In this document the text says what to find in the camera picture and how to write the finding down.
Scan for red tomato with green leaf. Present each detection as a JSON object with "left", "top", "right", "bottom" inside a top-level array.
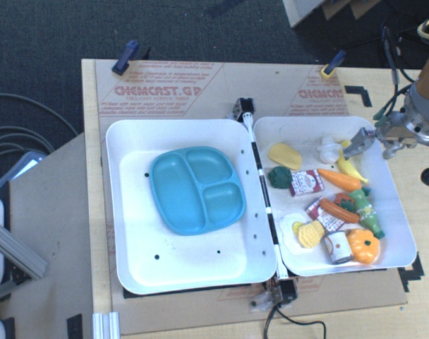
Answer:
[{"left": 333, "top": 192, "right": 358, "bottom": 213}]

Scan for black block with thin wires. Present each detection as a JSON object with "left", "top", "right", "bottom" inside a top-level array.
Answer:
[
  {"left": 226, "top": 97, "right": 256, "bottom": 122},
  {"left": 250, "top": 278, "right": 300, "bottom": 313}
]

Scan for red and white carton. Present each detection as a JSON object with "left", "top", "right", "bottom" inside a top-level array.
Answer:
[
  {"left": 304, "top": 197, "right": 346, "bottom": 233},
  {"left": 289, "top": 169, "right": 326, "bottom": 198}
]

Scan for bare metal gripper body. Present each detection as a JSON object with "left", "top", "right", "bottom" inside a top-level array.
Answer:
[{"left": 374, "top": 109, "right": 429, "bottom": 148}]

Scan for yellow banana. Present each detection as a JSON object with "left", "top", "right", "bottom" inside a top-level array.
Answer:
[{"left": 337, "top": 139, "right": 370, "bottom": 185}]

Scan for green broccoli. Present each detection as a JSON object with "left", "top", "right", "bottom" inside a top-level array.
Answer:
[{"left": 267, "top": 165, "right": 294, "bottom": 191}]

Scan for orange sausage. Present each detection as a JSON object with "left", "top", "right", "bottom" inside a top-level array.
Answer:
[{"left": 318, "top": 197, "right": 361, "bottom": 225}]

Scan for white fried egg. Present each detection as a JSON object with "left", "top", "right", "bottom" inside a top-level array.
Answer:
[{"left": 278, "top": 213, "right": 313, "bottom": 256}]

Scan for white lumpy toy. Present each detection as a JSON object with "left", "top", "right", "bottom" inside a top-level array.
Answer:
[{"left": 316, "top": 136, "right": 344, "bottom": 165}]

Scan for yellow toy wedge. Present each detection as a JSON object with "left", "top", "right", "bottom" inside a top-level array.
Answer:
[{"left": 267, "top": 142, "right": 303, "bottom": 171}]

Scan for yellow corn piece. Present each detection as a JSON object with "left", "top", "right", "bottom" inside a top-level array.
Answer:
[{"left": 292, "top": 220, "right": 326, "bottom": 250}]

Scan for green bottle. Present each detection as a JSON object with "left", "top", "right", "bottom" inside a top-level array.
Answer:
[{"left": 348, "top": 188, "right": 386, "bottom": 240}]

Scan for orange pumpkin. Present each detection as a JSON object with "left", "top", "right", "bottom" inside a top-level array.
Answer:
[{"left": 346, "top": 227, "right": 382, "bottom": 265}]

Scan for blue divided plate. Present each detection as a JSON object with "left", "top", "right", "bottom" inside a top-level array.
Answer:
[{"left": 149, "top": 145, "right": 247, "bottom": 237}]

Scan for brown cardboard board red print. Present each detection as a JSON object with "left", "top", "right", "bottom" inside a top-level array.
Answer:
[{"left": 94, "top": 59, "right": 409, "bottom": 335}]

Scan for white can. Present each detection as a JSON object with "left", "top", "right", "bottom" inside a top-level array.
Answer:
[{"left": 321, "top": 230, "right": 355, "bottom": 266}]

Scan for white plastic tray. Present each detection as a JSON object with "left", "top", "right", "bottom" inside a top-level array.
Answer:
[
  {"left": 253, "top": 115, "right": 418, "bottom": 278},
  {"left": 105, "top": 118, "right": 279, "bottom": 295}
]

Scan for thin black and white rod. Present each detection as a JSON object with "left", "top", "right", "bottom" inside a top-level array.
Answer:
[{"left": 242, "top": 112, "right": 290, "bottom": 280}]

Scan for orange carrot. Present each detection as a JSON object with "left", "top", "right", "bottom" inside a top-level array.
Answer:
[{"left": 317, "top": 167, "right": 373, "bottom": 197}]

